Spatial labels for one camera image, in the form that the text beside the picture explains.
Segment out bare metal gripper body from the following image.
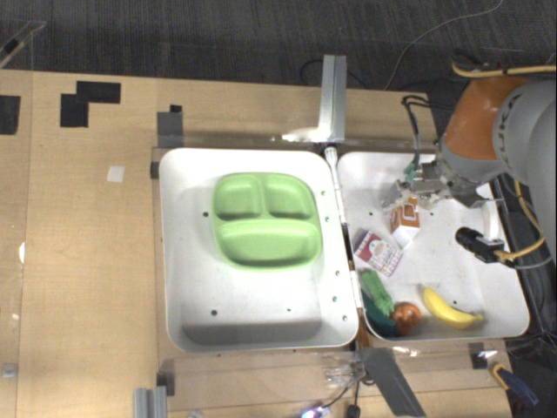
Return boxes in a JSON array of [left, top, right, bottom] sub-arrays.
[[395, 161, 465, 197]]

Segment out orange and white carton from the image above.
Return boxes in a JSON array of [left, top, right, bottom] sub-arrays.
[[389, 195, 424, 249]]

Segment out red and white packet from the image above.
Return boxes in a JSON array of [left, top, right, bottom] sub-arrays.
[[352, 229, 405, 279]]

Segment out white plastic tray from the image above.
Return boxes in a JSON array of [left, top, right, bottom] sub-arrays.
[[337, 151, 532, 343], [158, 146, 360, 354]]

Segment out light green broccoli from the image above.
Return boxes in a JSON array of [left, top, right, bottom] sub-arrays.
[[359, 269, 395, 317]]

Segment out yellow banana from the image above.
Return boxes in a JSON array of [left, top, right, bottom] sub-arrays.
[[422, 286, 485, 331]]

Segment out dark green toy vegetable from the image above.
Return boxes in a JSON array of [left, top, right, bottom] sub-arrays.
[[361, 294, 398, 339]]

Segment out green divided plate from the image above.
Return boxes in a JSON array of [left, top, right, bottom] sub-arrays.
[[211, 172, 325, 272]]

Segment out black cylinder on white bracket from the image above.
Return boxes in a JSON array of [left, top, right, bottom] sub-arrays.
[[454, 198, 507, 263]]

